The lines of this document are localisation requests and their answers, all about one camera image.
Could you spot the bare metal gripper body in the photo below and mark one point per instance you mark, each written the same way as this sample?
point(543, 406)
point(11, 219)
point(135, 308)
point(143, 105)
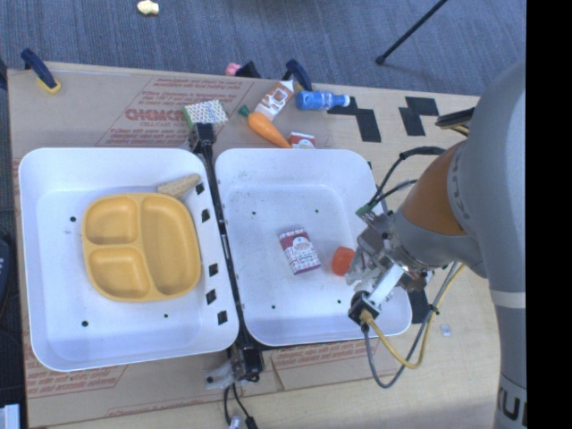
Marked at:
point(380, 239)

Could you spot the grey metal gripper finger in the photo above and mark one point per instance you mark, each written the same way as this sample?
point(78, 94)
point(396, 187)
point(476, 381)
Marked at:
point(354, 268)
point(371, 279)

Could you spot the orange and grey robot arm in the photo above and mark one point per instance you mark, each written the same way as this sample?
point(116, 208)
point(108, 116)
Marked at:
point(491, 186)

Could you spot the orange cube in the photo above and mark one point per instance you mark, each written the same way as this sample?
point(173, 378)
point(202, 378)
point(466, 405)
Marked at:
point(343, 261)

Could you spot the white plastic tray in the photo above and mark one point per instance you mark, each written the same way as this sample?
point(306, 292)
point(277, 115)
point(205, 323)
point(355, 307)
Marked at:
point(58, 239)
point(277, 186)

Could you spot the small red and white carton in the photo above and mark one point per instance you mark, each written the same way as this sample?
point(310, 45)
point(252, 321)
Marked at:
point(301, 140)

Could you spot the thin black rod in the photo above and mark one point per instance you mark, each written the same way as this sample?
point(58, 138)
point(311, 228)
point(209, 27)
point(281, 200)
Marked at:
point(223, 235)

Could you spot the blue bottle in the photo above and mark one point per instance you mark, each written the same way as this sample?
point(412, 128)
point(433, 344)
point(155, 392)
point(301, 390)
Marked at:
point(317, 100)

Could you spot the orange carrot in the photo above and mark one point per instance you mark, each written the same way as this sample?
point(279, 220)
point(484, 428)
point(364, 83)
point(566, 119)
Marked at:
point(263, 128)

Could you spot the orange and white bottle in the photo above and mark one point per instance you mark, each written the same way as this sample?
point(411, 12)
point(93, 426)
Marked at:
point(275, 100)

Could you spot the yellow divided plate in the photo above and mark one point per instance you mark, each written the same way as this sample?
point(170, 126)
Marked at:
point(143, 248)

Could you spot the green and white patterned box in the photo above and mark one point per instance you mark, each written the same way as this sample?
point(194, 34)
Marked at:
point(205, 113)

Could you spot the pink toy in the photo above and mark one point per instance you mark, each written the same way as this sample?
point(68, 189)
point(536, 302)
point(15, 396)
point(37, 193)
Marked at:
point(232, 69)

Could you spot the black tripod stand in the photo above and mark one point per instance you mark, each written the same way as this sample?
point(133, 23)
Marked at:
point(424, 16)

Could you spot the brown cardboard board red print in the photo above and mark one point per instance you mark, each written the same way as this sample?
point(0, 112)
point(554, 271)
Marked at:
point(111, 105)

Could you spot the pale yellow toy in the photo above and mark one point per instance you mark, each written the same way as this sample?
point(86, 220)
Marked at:
point(148, 7)

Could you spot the black cylinder on white bracket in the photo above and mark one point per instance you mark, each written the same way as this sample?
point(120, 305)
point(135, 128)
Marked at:
point(363, 310)

